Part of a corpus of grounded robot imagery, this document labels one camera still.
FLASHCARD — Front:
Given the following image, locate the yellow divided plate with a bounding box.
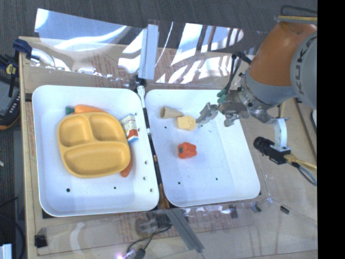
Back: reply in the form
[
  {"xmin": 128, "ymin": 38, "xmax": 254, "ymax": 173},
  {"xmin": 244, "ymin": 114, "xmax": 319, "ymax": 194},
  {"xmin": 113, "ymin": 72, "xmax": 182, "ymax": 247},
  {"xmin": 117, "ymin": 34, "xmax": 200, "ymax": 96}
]
[{"xmin": 57, "ymin": 111, "xmax": 132, "ymax": 179}]

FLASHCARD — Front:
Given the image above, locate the brown cardboard board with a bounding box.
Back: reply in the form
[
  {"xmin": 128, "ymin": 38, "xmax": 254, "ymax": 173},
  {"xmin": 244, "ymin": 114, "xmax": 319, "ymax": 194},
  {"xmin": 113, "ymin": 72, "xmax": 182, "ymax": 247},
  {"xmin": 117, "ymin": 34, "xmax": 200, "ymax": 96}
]
[{"xmin": 18, "ymin": 38, "xmax": 270, "ymax": 255}]

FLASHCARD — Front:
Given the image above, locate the white carton with coloured print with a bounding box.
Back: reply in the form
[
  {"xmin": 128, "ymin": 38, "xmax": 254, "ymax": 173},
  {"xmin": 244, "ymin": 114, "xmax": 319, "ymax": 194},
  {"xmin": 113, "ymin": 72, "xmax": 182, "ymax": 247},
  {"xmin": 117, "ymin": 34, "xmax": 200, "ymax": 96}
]
[{"xmin": 119, "ymin": 113, "xmax": 140, "ymax": 145}]

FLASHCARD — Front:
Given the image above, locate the orange carrot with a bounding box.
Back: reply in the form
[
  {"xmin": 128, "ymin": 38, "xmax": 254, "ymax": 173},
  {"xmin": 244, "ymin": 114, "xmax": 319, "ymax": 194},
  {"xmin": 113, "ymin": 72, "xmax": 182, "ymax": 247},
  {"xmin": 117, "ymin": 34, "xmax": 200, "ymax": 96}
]
[{"xmin": 65, "ymin": 104, "xmax": 108, "ymax": 116}]

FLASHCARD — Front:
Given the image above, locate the orange sausage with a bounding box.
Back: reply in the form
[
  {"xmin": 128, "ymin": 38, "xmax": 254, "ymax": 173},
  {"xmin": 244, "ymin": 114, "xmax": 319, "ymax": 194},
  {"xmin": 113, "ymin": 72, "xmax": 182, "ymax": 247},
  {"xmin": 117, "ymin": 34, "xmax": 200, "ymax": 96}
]
[{"xmin": 120, "ymin": 149, "xmax": 134, "ymax": 178}]

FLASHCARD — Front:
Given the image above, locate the tan ice cream cone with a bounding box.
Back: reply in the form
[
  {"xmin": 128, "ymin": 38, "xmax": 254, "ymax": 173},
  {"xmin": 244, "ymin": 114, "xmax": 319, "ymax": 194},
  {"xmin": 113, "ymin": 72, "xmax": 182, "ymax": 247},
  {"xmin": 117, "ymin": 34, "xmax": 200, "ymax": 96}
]
[{"xmin": 160, "ymin": 106, "xmax": 184, "ymax": 119}]

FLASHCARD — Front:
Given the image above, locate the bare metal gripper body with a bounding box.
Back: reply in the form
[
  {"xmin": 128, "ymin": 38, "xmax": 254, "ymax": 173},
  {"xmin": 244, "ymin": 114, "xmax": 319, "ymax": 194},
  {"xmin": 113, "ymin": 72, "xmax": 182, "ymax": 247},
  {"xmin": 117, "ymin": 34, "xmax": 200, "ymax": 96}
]
[{"xmin": 219, "ymin": 86, "xmax": 276, "ymax": 124}]

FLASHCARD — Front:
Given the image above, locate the orange bell pepper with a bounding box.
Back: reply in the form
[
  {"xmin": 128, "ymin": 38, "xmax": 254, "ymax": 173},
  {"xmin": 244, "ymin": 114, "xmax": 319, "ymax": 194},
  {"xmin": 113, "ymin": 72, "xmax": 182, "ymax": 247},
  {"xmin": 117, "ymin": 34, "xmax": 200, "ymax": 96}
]
[{"xmin": 177, "ymin": 141, "xmax": 198, "ymax": 160}]

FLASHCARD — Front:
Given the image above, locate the white plastic tray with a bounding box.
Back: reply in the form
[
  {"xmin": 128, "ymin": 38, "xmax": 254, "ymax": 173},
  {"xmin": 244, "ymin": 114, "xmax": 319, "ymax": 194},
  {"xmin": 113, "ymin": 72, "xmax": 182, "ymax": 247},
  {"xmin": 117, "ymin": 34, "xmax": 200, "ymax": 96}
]
[
  {"xmin": 31, "ymin": 84, "xmax": 160, "ymax": 217},
  {"xmin": 144, "ymin": 88, "xmax": 261, "ymax": 208}
]

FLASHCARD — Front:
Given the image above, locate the yellow corn piece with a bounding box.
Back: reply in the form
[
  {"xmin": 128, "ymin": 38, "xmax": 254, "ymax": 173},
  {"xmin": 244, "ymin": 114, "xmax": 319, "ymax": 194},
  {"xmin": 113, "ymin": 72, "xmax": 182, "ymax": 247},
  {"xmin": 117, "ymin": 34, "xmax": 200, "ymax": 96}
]
[{"xmin": 176, "ymin": 114, "xmax": 197, "ymax": 132}]

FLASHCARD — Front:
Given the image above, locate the black cylinder on white bracket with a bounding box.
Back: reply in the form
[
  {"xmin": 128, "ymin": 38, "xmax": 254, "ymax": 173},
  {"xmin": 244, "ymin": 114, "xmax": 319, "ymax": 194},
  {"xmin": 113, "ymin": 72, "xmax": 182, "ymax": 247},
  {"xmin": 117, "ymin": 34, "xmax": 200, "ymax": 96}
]
[{"xmin": 253, "ymin": 117, "xmax": 292, "ymax": 166}]

